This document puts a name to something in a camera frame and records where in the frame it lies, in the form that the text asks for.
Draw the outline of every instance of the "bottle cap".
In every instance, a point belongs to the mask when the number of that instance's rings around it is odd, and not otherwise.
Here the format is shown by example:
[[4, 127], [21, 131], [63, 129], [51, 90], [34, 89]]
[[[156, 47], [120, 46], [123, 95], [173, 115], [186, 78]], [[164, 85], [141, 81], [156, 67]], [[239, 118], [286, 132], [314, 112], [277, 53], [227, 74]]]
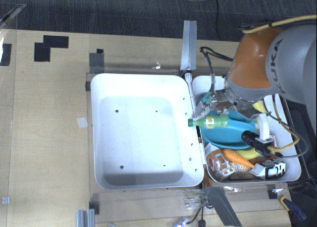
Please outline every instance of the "bottle cap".
[[189, 127], [192, 127], [192, 126], [193, 126], [193, 119], [192, 119], [192, 118], [189, 118], [189, 119], [188, 119], [188, 126], [189, 126]]

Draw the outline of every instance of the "toy carrot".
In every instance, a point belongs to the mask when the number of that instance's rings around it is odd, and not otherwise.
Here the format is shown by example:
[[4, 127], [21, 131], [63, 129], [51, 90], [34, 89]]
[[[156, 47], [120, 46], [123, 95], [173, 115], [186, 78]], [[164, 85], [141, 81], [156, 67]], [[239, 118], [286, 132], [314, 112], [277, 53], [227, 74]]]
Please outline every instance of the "toy carrot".
[[250, 168], [254, 167], [252, 163], [250, 163], [245, 158], [241, 157], [238, 153], [235, 153], [233, 150], [223, 149], [222, 153], [229, 162], [244, 165]]

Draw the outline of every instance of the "blue bowl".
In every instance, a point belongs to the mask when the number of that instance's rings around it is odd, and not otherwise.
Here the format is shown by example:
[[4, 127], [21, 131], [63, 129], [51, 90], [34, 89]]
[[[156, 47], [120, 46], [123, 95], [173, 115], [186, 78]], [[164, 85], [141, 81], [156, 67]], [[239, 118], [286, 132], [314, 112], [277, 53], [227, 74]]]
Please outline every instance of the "blue bowl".
[[[216, 111], [211, 111], [209, 115], [215, 115]], [[256, 132], [254, 120], [249, 120], [234, 110], [228, 114], [228, 126], [214, 129], [201, 128], [201, 134], [205, 142], [211, 143], [218, 148], [242, 150], [249, 148], [241, 140], [244, 131]]]

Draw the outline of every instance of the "yellow banana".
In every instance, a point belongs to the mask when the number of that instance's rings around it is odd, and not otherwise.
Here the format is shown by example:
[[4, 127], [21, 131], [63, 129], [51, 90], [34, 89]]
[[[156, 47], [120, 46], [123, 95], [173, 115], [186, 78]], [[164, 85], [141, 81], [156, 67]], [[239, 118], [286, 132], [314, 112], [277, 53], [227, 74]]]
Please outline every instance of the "yellow banana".
[[238, 153], [241, 157], [245, 158], [246, 160], [256, 158], [259, 155], [255, 148], [251, 148], [248, 150], [236, 150], [235, 152]]

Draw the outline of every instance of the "green bottle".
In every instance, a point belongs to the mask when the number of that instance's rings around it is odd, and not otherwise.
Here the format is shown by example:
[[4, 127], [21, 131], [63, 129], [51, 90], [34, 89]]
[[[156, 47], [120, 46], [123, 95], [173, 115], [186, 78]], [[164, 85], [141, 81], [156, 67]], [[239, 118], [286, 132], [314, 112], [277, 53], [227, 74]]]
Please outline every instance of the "green bottle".
[[208, 115], [203, 118], [193, 121], [192, 118], [188, 119], [188, 126], [200, 126], [202, 128], [216, 128], [216, 127], [227, 127], [228, 117], [227, 115]]

